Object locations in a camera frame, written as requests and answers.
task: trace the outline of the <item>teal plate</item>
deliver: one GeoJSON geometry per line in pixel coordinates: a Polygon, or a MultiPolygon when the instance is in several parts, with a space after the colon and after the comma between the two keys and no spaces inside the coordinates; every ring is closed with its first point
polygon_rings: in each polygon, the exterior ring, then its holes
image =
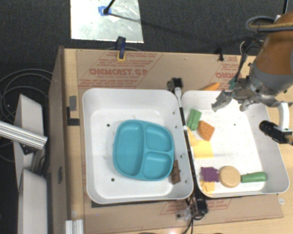
{"type": "Polygon", "coordinates": [[[173,161],[174,142],[165,127],[141,120],[127,120],[117,128],[113,162],[122,175],[141,180],[161,180],[170,174],[173,161]]]}

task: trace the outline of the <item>beige round object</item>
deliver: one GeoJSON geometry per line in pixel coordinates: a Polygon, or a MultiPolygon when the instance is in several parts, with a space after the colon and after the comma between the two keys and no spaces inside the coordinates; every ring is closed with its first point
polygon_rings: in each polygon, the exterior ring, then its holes
{"type": "Polygon", "coordinates": [[[241,181],[241,175],[233,166],[224,166],[219,171],[219,181],[222,185],[233,188],[241,181]]]}

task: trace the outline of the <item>cardboard box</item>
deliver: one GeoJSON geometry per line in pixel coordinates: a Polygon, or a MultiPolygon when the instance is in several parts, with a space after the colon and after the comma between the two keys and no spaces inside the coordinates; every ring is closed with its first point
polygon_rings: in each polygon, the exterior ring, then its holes
{"type": "MultiPolygon", "coordinates": [[[[182,78],[183,92],[220,82],[228,88],[238,57],[218,55],[117,52],[60,48],[49,93],[50,181],[52,231],[62,234],[67,219],[83,219],[86,234],[105,234],[186,226],[176,213],[184,200],[141,204],[95,205],[85,188],[84,128],[81,98],[92,87],[165,89],[173,78],[182,78]]],[[[214,224],[279,218],[277,195],[208,200],[209,213],[196,224],[214,224]]]]}

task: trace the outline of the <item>yellow clip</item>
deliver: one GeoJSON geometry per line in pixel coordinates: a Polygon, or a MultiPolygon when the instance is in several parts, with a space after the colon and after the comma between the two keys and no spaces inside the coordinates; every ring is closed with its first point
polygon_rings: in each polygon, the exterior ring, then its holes
{"type": "Polygon", "coordinates": [[[124,53],[124,58],[123,58],[123,59],[120,59],[120,58],[119,58],[120,53],[121,53],[121,51],[118,51],[118,53],[117,53],[117,61],[125,61],[125,58],[126,58],[126,52],[124,53]]]}

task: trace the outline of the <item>purple block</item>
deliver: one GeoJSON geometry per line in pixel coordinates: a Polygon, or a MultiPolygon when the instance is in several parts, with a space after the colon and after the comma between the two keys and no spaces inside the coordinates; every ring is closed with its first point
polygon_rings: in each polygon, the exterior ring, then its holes
{"type": "Polygon", "coordinates": [[[218,170],[213,167],[201,167],[201,175],[205,182],[219,182],[218,170]]]}

